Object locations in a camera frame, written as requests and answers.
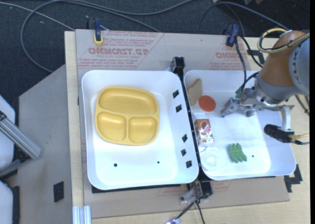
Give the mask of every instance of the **yellow plate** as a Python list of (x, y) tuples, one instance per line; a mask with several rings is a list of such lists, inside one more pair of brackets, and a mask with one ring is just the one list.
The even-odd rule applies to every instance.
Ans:
[(149, 144), (158, 134), (158, 101), (143, 89), (107, 87), (97, 97), (95, 124), (98, 134), (108, 142)]

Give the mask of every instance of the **orange round slice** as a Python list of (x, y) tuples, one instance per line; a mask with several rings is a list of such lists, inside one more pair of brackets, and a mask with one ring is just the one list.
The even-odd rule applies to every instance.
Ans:
[(216, 101), (210, 96), (200, 97), (198, 103), (199, 107), (206, 112), (211, 112), (216, 108)]

